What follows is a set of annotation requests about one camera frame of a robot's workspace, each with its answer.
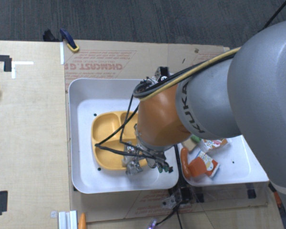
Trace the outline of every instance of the yellow divided plate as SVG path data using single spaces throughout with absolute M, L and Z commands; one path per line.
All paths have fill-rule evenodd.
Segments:
M 91 127 L 91 139 L 92 148 L 97 163 L 108 170 L 126 170 L 126 167 L 122 166 L 122 155 L 114 154 L 110 151 L 102 150 L 94 145 L 101 142 L 115 130 L 117 130 L 125 121 L 127 111 L 113 111 L 100 114 L 92 122 Z M 123 141 L 131 141 L 132 145 L 137 145 L 137 141 L 134 134 L 134 125 L 138 121 L 138 115 L 135 114 L 133 118 L 126 124 L 123 132 Z M 124 144 L 120 143 L 121 131 L 116 133 L 111 139 L 103 143 L 102 146 L 106 146 L 115 150 L 124 151 Z M 140 166 L 147 164 L 146 159 L 140 160 Z

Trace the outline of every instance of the dark gray carpet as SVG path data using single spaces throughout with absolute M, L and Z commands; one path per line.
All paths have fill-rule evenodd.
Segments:
M 0 40 L 74 39 L 241 46 L 284 0 L 0 0 Z M 286 20 L 286 7 L 273 23 Z

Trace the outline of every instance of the black cable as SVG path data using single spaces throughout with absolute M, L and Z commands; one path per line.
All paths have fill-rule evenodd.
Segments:
M 124 123 L 117 129 L 115 130 L 111 135 L 109 135 L 108 137 L 106 137 L 104 140 L 102 140 L 101 142 L 99 143 L 96 143 L 94 146 L 95 147 L 98 147 L 102 150 L 106 150 L 106 151 L 110 151 L 114 154 L 118 154 L 118 155 L 123 155 L 123 156 L 135 156 L 135 157 L 142 157 L 142 158 L 150 158 L 150 159 L 156 159 L 156 157 L 154 156 L 148 156 L 148 155 L 139 155 L 139 154 L 132 154 L 132 153 L 127 153 L 127 152 L 124 152 L 124 151 L 119 151 L 119 150 L 116 150 L 116 149 L 113 149 L 113 148 L 110 148 L 110 147 L 106 147 L 106 146 L 102 146 L 103 143 L 105 143 L 106 141 L 108 141 L 110 138 L 112 138 L 115 134 L 117 134 L 121 129 L 121 135 L 120 135 L 120 141 L 122 139 L 122 134 L 123 134 L 123 130 L 124 130 L 124 127 L 126 126 L 126 124 L 133 118 L 133 116 L 137 113 L 138 111 L 138 108 L 139 106 L 136 107 L 136 109 L 134 110 L 134 112 L 130 115 L 129 118 L 128 117 L 128 114 L 129 114 L 129 111 L 130 111 L 130 107 L 132 105 L 132 101 L 133 101 L 133 95 L 131 96 L 131 99 L 130 99 L 130 103 L 128 105 L 128 109 L 127 109 L 127 114 L 126 114 L 126 118 L 125 118 L 125 121 Z M 137 148 L 129 143 L 125 143 L 122 141 L 123 144 L 126 144 L 126 145 L 129 145 L 129 146 L 132 146 L 134 148 Z
M 274 13 L 274 15 L 272 15 L 272 17 L 267 21 L 267 23 L 264 25 L 264 27 L 260 30 L 262 31 L 263 29 L 267 28 L 268 25 L 272 22 L 272 20 L 279 14 L 279 12 L 286 6 L 286 0 L 285 2 L 283 2 L 283 4 L 281 5 L 281 7 L 278 8 L 278 10 Z
M 167 219 L 169 219 L 170 217 L 172 217 L 174 215 L 174 213 L 179 209 L 179 205 L 177 205 L 176 207 L 173 208 L 172 212 L 165 217 L 163 220 L 161 220 L 160 222 L 156 223 L 156 226 L 160 225 L 162 222 L 166 221 Z
M 180 229 L 183 229 L 182 224 L 181 224 L 181 220 L 180 220 L 180 217 L 179 217 L 178 210 L 176 211 L 176 214 L 177 214 L 177 217 L 178 217 L 178 221 L 179 221 Z
M 208 67 L 211 67 L 211 66 L 213 66 L 213 65 L 215 65 L 215 64 L 217 64 L 217 63 L 223 62 L 223 61 L 225 61 L 225 60 L 231 59 L 231 58 L 234 57 L 234 55 L 235 55 L 235 53 L 232 54 L 232 55 L 226 56 L 226 57 L 224 57 L 224 58 L 222 58 L 222 59 L 219 59 L 219 60 L 217 60 L 216 62 L 213 62 L 213 63 L 209 64 L 209 65 L 208 65 L 207 67 L 205 67 L 204 69 L 207 69 Z M 142 91 L 142 92 L 140 92 L 140 93 L 136 93 L 135 90 L 134 90 L 133 95 L 134 95 L 134 97 L 136 97 L 136 98 L 138 98 L 138 99 L 144 98 L 144 97 L 148 96 L 149 94 L 153 93 L 154 91 L 156 91 L 156 90 L 157 90 L 159 87 L 161 87 L 162 85 L 169 83 L 170 81 L 172 81 L 172 80 L 175 79 L 176 77 L 178 77 L 178 76 L 180 76 L 180 75 L 186 73 L 187 71 L 189 71 L 189 70 L 191 70 L 191 69 L 193 69 L 193 68 L 195 68 L 195 67 L 201 65 L 201 64 L 204 63 L 204 62 L 200 62 L 200 63 L 195 64 L 195 65 L 192 65 L 192 66 L 190 66 L 190 67 L 188 67 L 188 68 L 186 68 L 186 69 L 183 69 L 183 70 L 181 70 L 181 71 L 178 71 L 177 73 L 175 73 L 175 74 L 173 74 L 173 75 L 167 77 L 167 78 L 164 79 L 163 81 L 160 81 L 160 82 L 158 82 L 158 83 L 156 83 L 156 84 L 150 86 L 149 88 L 145 89 L 144 91 Z M 189 75 L 189 76 L 186 77 L 185 79 L 187 79 L 187 78 L 193 76 L 193 75 L 196 74 L 196 73 L 198 73 L 198 72 L 195 72 L 195 73 Z

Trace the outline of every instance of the yellow clamp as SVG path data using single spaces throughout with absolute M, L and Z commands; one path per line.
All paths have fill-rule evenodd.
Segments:
M 75 43 L 76 48 L 72 48 L 69 43 L 67 44 L 67 46 L 72 52 L 78 52 L 78 50 L 80 49 L 80 47 L 76 43 Z

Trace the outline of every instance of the blue clamp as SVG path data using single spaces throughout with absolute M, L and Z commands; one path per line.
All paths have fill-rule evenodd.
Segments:
M 72 51 L 72 52 L 78 52 L 78 50 L 80 49 L 79 46 L 74 42 L 72 36 L 63 28 L 60 29 L 59 31 L 61 33 L 61 36 L 63 39 L 66 39 L 68 44 L 68 48 Z

